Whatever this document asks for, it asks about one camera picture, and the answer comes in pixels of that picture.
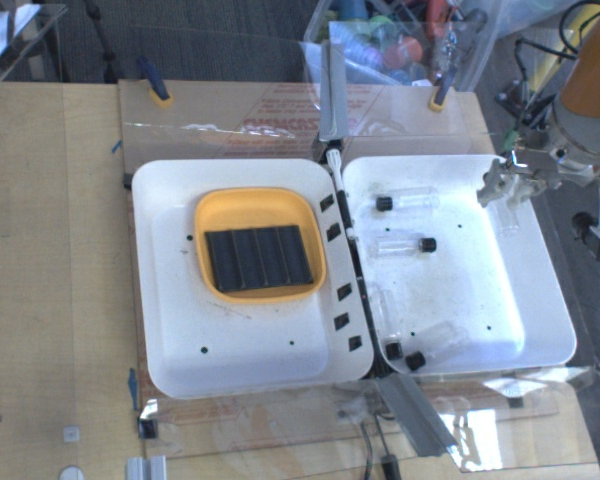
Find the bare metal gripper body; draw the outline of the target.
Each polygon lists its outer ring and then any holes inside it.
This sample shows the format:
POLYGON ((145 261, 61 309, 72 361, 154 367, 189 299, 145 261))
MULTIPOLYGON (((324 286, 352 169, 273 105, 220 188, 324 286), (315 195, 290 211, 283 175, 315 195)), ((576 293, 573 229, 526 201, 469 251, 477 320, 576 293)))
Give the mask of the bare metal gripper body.
POLYGON ((590 155, 567 142, 532 147, 518 140, 511 150, 508 169, 520 179, 549 189, 563 182, 581 187, 600 184, 600 156, 590 155))

